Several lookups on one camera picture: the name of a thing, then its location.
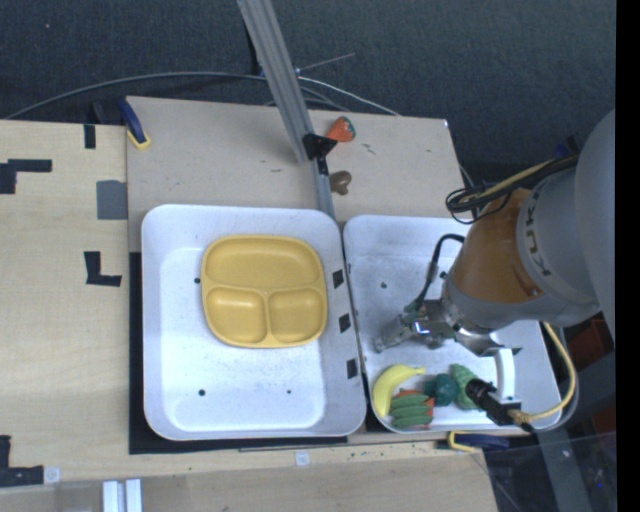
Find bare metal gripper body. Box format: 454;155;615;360
409;298;504;358

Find yellow banana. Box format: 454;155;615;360
371;364;428;419

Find light green grapes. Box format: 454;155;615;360
449;363;485;413

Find dark green broccoli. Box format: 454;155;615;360
423;373;459;408

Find white plastic tray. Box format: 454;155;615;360
342;214;564;434
140;203;368;442

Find green pea pods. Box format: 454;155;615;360
389;392;434;430

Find yellow divided plate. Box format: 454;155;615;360
200;234;329;350

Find red strawberry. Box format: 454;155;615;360
326;115;357;143

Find pale brown flat board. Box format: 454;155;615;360
124;94;532;447

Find black cylinder on white bracket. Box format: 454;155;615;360
464;345;524;427

